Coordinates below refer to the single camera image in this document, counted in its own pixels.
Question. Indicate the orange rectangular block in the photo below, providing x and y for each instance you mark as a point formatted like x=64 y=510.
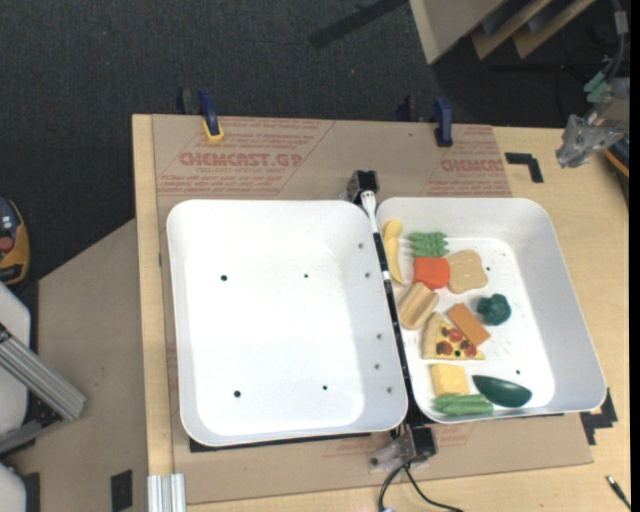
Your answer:
x=469 y=324

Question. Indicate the brown cardboard board red print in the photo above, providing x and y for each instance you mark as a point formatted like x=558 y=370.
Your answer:
x=300 y=155

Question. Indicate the tan hot dog bun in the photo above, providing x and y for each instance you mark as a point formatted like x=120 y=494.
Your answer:
x=416 y=306

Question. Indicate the tan bread slice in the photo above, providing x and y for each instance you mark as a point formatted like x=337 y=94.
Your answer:
x=466 y=272

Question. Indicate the white plastic tray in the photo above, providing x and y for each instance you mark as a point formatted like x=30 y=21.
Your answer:
x=280 y=325
x=545 y=300

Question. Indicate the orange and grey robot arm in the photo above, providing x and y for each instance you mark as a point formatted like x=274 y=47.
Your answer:
x=619 y=159

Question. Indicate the yellow cheese block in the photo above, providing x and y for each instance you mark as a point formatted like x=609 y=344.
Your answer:
x=449 y=380

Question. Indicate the yellow banana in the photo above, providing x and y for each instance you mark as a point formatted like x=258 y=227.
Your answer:
x=393 y=255

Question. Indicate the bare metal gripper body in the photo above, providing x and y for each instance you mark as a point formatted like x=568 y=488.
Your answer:
x=616 y=97

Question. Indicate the orange carrot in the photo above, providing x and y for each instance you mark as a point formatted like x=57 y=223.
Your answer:
x=431 y=272

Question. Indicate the dark green wedge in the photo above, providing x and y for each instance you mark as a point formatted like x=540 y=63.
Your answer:
x=502 y=392

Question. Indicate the green pea pods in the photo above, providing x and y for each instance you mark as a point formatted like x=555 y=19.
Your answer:
x=462 y=405
x=429 y=244

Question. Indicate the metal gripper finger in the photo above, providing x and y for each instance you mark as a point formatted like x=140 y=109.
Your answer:
x=575 y=152
x=592 y=126

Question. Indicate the dark green broccoli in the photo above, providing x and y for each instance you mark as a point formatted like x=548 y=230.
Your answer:
x=495 y=310

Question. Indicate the thin black and white rod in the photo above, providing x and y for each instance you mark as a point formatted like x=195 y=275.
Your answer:
x=385 y=270

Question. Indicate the pizza slice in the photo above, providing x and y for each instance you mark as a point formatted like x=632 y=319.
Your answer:
x=447 y=345

